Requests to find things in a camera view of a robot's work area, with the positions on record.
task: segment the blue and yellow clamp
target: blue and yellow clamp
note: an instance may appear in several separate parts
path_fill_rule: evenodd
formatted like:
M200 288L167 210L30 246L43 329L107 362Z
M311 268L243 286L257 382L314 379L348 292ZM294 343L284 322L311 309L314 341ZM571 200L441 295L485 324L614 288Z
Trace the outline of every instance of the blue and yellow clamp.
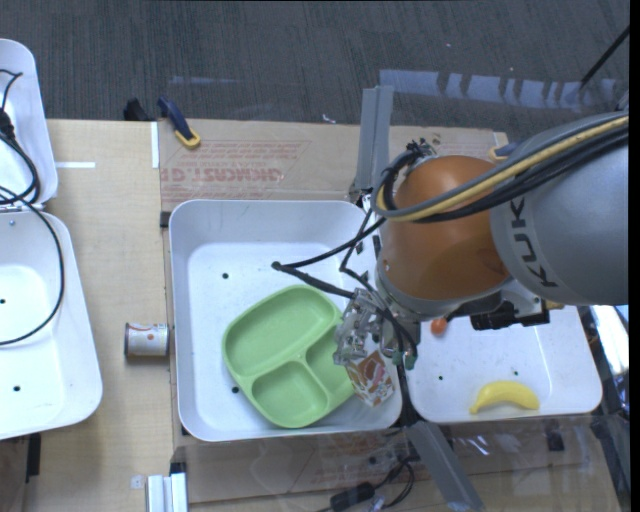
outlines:
M189 127L187 120L180 112L178 106L166 96L160 96L158 106L163 117L168 117L175 128L176 137L189 149L196 148L200 145L200 135Z

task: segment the dark gray floor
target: dark gray floor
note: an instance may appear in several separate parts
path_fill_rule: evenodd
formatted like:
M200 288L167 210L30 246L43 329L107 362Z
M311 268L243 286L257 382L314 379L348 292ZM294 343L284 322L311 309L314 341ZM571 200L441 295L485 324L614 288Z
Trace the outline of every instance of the dark gray floor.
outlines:
M160 95L185 116L358 124L394 85L394 124L512 139L615 108L630 0L151 2L3 0L0 37L31 49L49 118L123 119Z

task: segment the green divided plate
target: green divided plate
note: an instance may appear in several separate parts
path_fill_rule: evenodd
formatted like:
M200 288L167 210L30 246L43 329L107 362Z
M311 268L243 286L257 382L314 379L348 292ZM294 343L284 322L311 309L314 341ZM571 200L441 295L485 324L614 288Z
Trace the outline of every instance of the green divided plate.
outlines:
M306 427L353 395L346 369L333 362L341 315L323 292L297 285L261 300L227 327L227 368L272 423Z

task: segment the yellow cable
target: yellow cable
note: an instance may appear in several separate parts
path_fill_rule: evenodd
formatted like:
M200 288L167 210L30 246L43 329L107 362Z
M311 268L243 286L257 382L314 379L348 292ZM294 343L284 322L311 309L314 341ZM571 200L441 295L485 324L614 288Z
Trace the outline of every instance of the yellow cable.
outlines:
M553 144L548 148L542 149L541 151L535 153L534 155L531 155L530 157L525 158L521 162L514 164L510 167L507 167L503 171L500 171L498 174L495 174L494 176L487 178L486 180L478 183L477 185L474 185L473 187L463 192L460 192L459 194L456 194L455 196L452 196L449 199L445 199L444 201L436 203L428 208L425 208L424 210L420 210L413 213L407 213L406 215L400 215L398 217L387 217L387 220L390 220L393 222L414 221L418 219L423 219L425 217L429 217L431 215L435 215L436 213L441 213L453 206L456 206L466 201L467 199L473 196L481 194L485 190L497 185L498 183L502 183L506 179L511 178L516 174L519 174L520 172L530 167L533 167L534 165L539 164L540 162L543 162L544 160L551 158L552 156L555 156L566 149L569 149L572 146L575 146L580 142L584 142L585 140L589 140L593 137L601 135L602 133L605 133L609 130L618 128L628 123L629 123L629 116L627 115L624 117L619 117L617 119L614 119L613 121L608 121L599 126L595 126L583 132L580 132L576 135L573 135L572 137L569 137L565 140L557 142L556 144ZM383 190L384 190L384 187L381 187L380 190L378 190L378 194L376 195L376 204L378 208L380 208L381 210L388 211L388 209L384 204Z

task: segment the tin can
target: tin can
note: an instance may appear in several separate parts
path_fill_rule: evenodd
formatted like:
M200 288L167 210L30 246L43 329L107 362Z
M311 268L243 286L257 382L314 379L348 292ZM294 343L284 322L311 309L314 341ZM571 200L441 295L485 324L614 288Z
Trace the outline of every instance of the tin can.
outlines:
M129 356L166 356L169 352L167 324L125 324L124 354Z

